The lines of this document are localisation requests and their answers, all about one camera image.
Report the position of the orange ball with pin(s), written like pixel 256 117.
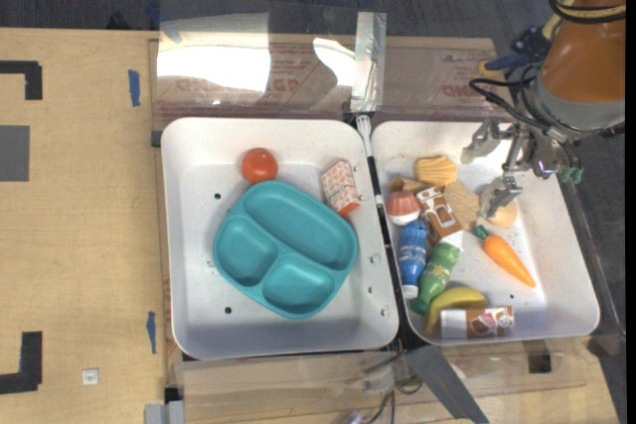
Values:
pixel 259 165

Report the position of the brown and white bottle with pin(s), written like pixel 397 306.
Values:
pixel 479 323

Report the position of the teal divided plate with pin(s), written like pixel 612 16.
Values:
pixel 288 223

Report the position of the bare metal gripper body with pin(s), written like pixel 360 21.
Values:
pixel 545 152

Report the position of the yellow banana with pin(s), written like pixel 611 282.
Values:
pixel 459 299

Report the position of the pink and white cupcake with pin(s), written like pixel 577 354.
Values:
pixel 403 207

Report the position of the blue bottle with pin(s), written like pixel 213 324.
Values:
pixel 412 253

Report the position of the brown and white carton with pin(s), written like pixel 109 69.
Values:
pixel 439 216

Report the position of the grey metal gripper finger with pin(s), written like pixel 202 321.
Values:
pixel 480 142
pixel 499 196

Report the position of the tan bread slice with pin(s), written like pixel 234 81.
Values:
pixel 464 206

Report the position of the thin black and white rod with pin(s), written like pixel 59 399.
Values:
pixel 376 183

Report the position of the orange carrot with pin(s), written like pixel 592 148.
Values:
pixel 507 257

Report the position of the white plastic tray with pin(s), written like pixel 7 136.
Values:
pixel 199 308
pixel 556 258

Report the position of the brown bread piece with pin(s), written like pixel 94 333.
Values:
pixel 403 185

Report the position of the orange and white carton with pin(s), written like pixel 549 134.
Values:
pixel 339 186

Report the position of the beige round bun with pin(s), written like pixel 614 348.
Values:
pixel 508 215

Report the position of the green bottle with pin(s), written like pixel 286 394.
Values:
pixel 437 270

